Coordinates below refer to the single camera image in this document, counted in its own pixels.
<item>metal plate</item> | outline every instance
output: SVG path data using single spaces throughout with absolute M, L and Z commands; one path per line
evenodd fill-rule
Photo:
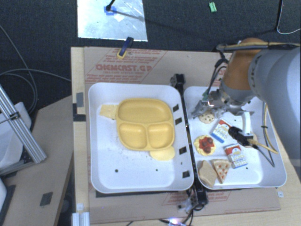
M 78 37 L 147 41 L 142 0 L 78 0 Z

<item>green object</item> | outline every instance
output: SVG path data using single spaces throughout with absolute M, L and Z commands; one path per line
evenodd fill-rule
M 212 13 L 216 13 L 217 10 L 214 2 L 209 2 L 209 7 Z

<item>white tray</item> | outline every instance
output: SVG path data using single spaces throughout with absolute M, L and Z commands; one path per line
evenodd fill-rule
M 186 110 L 188 115 L 188 122 L 190 128 L 190 136 L 192 143 L 194 140 L 201 135 L 210 135 L 211 130 L 218 123 L 218 119 L 215 119 L 210 124 L 202 123 L 198 117 L 193 119 L 191 117 L 191 112 L 194 110 L 198 101 L 202 98 L 202 94 L 205 92 L 207 87 L 189 87 L 184 92 Z M 246 111 L 254 111 L 251 116 L 251 131 L 257 136 L 260 143 L 265 144 L 263 131 L 262 131 L 262 101 L 258 98 L 253 98 L 250 104 L 243 107 Z M 227 121 L 231 126 L 236 126 L 242 129 L 242 117 L 234 116 L 231 113 L 225 113 L 221 119 Z M 276 150 L 279 152 L 278 144 L 273 132 L 270 119 L 267 118 L 267 126 L 270 140 Z M 230 135 L 224 143 L 218 142 L 214 139 L 216 145 L 215 152 L 210 156 L 202 156 L 197 151 L 193 145 L 193 152 L 195 156 L 195 161 L 197 167 L 200 167 L 202 160 L 212 160 L 212 159 L 227 159 L 226 153 L 224 152 L 224 147 L 230 144 L 237 143 Z M 253 148 L 245 148 L 241 146 L 243 154 L 246 157 L 248 164 L 240 168 L 230 168 L 226 180 L 223 184 L 220 184 L 216 180 L 213 190 L 219 189 L 239 189 L 239 188 L 252 188 L 252 187 L 279 187 L 286 182 L 286 172 L 284 164 L 280 153 L 272 153 L 272 158 L 275 163 L 275 167 L 261 155 L 257 150 Z M 269 156 L 268 151 L 262 148 L 263 152 Z
M 117 134 L 116 121 L 100 116 L 101 105 L 117 105 L 129 98 L 154 98 L 164 101 L 173 111 L 175 124 L 175 157 L 170 161 L 157 161 L 149 152 L 132 151 L 125 148 Z M 88 94 L 91 181 L 94 188 L 105 194 L 181 191 L 193 184 L 185 120 L 179 92 L 166 85 L 134 85 L 116 83 L 94 84 Z

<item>toy pizza slice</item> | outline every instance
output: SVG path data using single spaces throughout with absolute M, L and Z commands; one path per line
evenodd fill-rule
M 231 163 L 225 159 L 214 159 L 214 160 L 211 160 L 211 162 L 217 173 L 220 183 L 223 183 L 228 174 Z

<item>yellow plate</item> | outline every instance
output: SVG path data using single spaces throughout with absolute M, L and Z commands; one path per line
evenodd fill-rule
M 173 114 L 169 106 L 161 100 L 123 100 L 117 108 L 116 122 L 119 139 L 128 149 L 163 150 L 174 142 Z

